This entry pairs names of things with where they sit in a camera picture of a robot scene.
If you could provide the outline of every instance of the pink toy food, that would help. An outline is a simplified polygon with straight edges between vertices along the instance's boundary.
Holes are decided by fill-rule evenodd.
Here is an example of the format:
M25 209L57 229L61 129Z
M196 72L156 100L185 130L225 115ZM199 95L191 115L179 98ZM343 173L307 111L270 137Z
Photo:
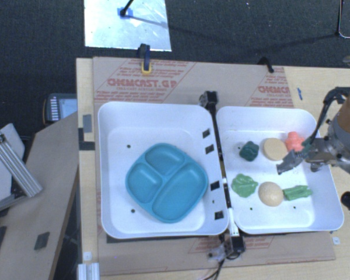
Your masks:
M295 152L300 152L303 149L302 142L305 141L304 137L301 137L297 132L289 132L288 138L285 140L285 145L290 152L294 149Z

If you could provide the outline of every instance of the silver metal plate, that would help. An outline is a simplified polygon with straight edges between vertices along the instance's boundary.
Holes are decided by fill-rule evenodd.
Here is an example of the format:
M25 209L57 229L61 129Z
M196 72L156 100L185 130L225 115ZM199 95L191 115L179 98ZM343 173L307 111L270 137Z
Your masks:
M119 10L128 1L84 0L85 45L136 50L143 43L171 51L165 0L134 0L121 18Z

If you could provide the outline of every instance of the electronic device with screen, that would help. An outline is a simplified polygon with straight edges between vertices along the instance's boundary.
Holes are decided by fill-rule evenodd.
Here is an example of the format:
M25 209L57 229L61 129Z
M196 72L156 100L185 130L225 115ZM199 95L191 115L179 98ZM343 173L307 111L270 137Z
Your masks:
M52 93L44 103L43 122L44 124L54 123L74 113L77 109L76 94Z

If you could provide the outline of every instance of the beige round toy food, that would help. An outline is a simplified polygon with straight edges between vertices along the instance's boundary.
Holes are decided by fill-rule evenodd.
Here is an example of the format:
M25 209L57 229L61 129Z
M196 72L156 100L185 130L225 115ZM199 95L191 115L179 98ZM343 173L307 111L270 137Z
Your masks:
M285 143L278 138L268 138L263 143L264 155L273 161L282 160L288 153Z
M266 181L259 186L258 195L260 200L269 207L277 207L284 199L281 187L271 181Z

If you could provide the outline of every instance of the blue plate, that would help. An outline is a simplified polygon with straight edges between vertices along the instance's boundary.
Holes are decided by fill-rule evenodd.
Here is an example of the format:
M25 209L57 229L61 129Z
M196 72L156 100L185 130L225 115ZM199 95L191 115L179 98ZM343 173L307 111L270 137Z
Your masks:
M158 220L175 223L198 204L208 187L203 168L173 145L144 152L126 175L130 196Z

